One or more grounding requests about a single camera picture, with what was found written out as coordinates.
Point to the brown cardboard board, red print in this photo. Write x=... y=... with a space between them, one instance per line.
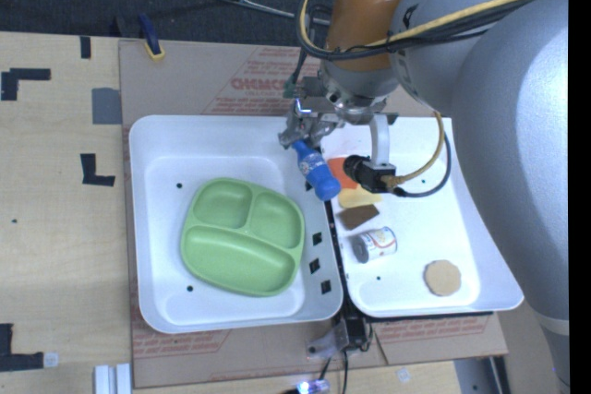
x=184 y=78

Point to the orange toy food piece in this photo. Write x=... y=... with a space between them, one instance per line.
x=337 y=168

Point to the black cylinder on white bracket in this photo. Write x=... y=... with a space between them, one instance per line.
x=369 y=175

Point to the green divided plate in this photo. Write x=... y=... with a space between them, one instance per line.
x=240 y=240

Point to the blue plastic bottle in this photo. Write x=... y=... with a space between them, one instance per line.
x=318 y=173

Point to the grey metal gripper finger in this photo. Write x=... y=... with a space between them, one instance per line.
x=291 y=139
x=318 y=135

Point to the round tan biscuit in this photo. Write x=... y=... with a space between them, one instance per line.
x=442 y=278

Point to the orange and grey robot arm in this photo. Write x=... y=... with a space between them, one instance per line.
x=498 y=106

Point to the white plastic tray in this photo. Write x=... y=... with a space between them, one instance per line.
x=157 y=217
x=425 y=226

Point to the small white can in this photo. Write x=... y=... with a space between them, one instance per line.
x=376 y=243

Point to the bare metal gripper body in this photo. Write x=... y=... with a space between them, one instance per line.
x=355 y=111

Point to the brown toy food slice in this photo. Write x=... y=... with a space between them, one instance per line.
x=360 y=217

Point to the yellow toy food slice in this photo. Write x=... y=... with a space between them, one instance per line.
x=355 y=198

